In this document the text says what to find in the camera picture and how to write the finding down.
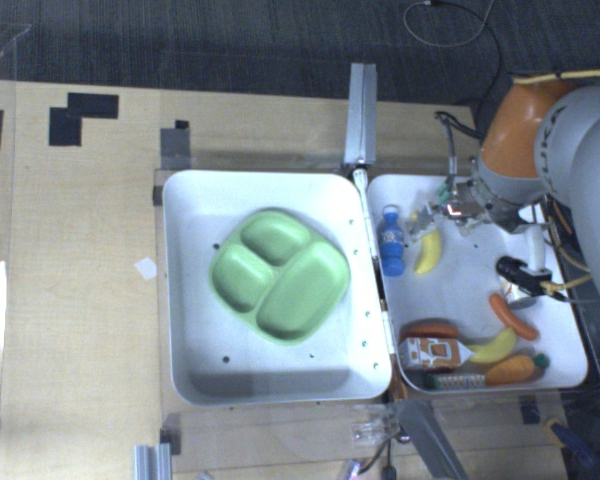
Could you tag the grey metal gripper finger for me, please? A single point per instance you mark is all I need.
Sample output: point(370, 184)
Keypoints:
point(416, 229)
point(428, 211)

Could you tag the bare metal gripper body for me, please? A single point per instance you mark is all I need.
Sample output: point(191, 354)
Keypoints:
point(464, 207)

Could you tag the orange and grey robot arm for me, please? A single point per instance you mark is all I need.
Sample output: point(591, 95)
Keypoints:
point(575, 148)

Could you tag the blue plastic bottle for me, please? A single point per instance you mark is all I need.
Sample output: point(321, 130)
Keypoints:
point(391, 248)

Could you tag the yellow banana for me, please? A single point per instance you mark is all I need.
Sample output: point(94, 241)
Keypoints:
point(497, 348)
point(428, 258)

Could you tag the thin black and white rod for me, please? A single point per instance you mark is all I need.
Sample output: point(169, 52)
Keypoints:
point(371, 233)

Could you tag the white plastic tray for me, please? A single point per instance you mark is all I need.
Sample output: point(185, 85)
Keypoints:
point(280, 373)
point(467, 288)

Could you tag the small white can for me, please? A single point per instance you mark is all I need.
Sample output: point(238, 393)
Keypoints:
point(514, 295)

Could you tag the orange sausage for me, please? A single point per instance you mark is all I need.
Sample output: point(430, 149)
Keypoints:
point(430, 330)
point(512, 316)

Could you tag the white and brown carton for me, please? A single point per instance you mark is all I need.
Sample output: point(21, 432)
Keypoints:
point(432, 354)

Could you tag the green divided plate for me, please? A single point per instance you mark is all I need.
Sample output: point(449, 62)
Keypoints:
point(280, 278)

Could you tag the green and white striped packet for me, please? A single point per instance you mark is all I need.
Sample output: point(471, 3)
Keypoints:
point(457, 381)

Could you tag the orange carrot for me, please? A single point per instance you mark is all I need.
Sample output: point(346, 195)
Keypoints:
point(512, 370)

